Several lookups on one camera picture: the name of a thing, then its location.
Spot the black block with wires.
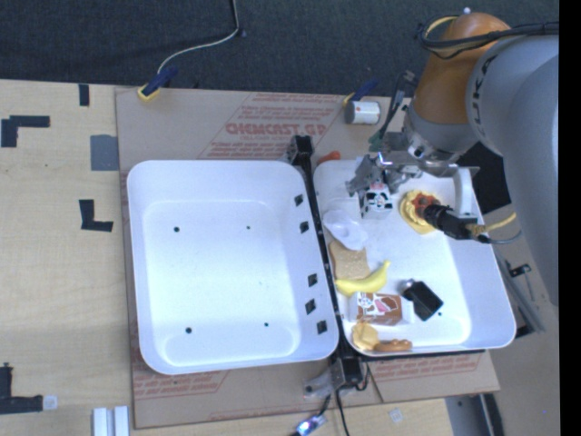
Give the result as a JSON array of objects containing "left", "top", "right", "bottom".
[
  {"left": 329, "top": 354, "right": 365, "bottom": 389},
  {"left": 289, "top": 134, "right": 316, "bottom": 167}
]

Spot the thin black rod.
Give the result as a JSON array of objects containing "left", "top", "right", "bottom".
[{"left": 299, "top": 154, "right": 359, "bottom": 365}]

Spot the yellow and red toy food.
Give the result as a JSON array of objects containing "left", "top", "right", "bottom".
[{"left": 398, "top": 189, "right": 444, "bottom": 236}]

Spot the black box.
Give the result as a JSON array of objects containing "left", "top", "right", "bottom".
[{"left": 401, "top": 278, "right": 445, "bottom": 322}]

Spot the yellow banana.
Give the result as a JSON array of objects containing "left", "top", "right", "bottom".
[{"left": 334, "top": 260, "right": 392, "bottom": 297}]

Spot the brown bread slice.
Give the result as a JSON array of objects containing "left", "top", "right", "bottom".
[{"left": 328, "top": 239, "right": 371, "bottom": 282}]

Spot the white carton with black print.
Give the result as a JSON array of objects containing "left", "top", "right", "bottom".
[{"left": 360, "top": 183, "right": 394, "bottom": 222}]

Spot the black cylinder on white bracket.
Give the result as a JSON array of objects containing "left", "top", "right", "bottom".
[{"left": 423, "top": 165, "right": 480, "bottom": 241}]

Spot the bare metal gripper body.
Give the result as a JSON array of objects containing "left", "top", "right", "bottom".
[{"left": 377, "top": 129, "right": 481, "bottom": 185}]

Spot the brown pretzel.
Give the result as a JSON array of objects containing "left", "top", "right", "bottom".
[{"left": 372, "top": 338, "right": 414, "bottom": 354}]

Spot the brown cardboard board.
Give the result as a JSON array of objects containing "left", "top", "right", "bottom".
[{"left": 113, "top": 87, "right": 501, "bottom": 430}]

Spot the white plastic tray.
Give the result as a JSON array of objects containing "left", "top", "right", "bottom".
[
  {"left": 312, "top": 157, "right": 518, "bottom": 359},
  {"left": 125, "top": 159, "right": 340, "bottom": 376}
]

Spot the brown and white carton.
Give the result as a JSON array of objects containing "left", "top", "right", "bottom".
[{"left": 348, "top": 291, "right": 416, "bottom": 328}]

